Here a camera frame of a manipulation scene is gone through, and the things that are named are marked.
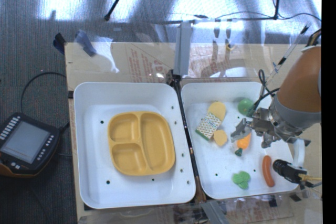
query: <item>yellow sponge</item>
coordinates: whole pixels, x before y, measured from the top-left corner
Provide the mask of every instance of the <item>yellow sponge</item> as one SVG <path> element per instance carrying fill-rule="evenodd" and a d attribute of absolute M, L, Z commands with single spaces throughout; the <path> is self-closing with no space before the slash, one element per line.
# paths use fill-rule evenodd
<path fill-rule="evenodd" d="M 201 123 L 196 128 L 196 133 L 209 140 L 217 128 L 221 125 L 226 113 L 225 104 L 221 102 L 212 103 L 207 111 L 207 116 L 201 119 Z"/>
<path fill-rule="evenodd" d="M 224 130 L 214 131 L 214 140 L 218 146 L 223 146 L 227 142 L 227 135 Z"/>

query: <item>divided plate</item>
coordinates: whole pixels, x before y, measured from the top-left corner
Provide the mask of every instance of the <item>divided plate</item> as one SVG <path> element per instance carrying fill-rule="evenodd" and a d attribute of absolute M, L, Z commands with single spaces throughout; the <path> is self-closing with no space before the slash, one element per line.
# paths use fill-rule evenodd
<path fill-rule="evenodd" d="M 108 126 L 108 141 L 114 166 L 126 175 L 155 175 L 175 162 L 175 149 L 166 119 L 151 111 L 125 112 Z"/>

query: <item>toy sausage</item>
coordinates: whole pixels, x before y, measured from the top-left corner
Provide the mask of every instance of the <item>toy sausage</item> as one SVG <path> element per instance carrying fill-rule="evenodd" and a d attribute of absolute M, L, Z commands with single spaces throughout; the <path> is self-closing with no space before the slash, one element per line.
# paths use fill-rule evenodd
<path fill-rule="evenodd" d="M 262 159 L 262 171 L 266 181 L 267 186 L 274 187 L 275 183 L 271 175 L 271 157 L 266 155 Z"/>

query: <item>toy food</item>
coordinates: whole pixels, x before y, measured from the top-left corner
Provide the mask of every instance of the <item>toy food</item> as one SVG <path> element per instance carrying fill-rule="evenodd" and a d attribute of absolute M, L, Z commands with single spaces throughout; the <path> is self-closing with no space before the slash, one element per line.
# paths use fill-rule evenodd
<path fill-rule="evenodd" d="M 238 103 L 238 111 L 243 115 L 247 115 L 249 109 L 252 106 L 253 106 L 253 101 L 248 98 L 244 98 Z"/>
<path fill-rule="evenodd" d="M 227 135 L 224 130 L 214 131 L 214 140 L 218 146 L 223 146 L 227 142 Z"/>
<path fill-rule="evenodd" d="M 235 151 L 235 154 L 241 157 L 243 150 L 247 149 L 248 145 L 250 144 L 251 140 L 251 133 L 246 135 L 244 138 L 237 140 L 237 147 L 238 149 Z"/>
<path fill-rule="evenodd" d="M 206 140 L 210 140 L 214 132 L 221 125 L 226 113 L 225 104 L 221 102 L 212 103 L 207 111 L 205 118 L 201 119 L 196 133 Z"/>
<path fill-rule="evenodd" d="M 245 171 L 240 171 L 238 174 L 233 174 L 232 181 L 242 189 L 248 188 L 248 182 L 251 180 L 250 174 Z"/>
<path fill-rule="evenodd" d="M 274 187 L 275 183 L 271 175 L 271 164 L 272 164 L 271 157 L 266 155 L 262 159 L 262 171 L 263 171 L 264 179 L 266 181 L 267 186 Z"/>

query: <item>toy carrot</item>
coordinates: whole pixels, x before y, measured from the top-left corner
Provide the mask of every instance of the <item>toy carrot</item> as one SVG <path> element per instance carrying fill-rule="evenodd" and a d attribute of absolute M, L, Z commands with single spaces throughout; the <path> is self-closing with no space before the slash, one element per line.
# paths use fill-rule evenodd
<path fill-rule="evenodd" d="M 241 157 L 243 150 L 247 149 L 248 145 L 250 144 L 250 140 L 251 140 L 251 133 L 249 133 L 244 138 L 239 139 L 237 141 L 238 149 L 235 151 L 235 154 L 237 156 Z"/>

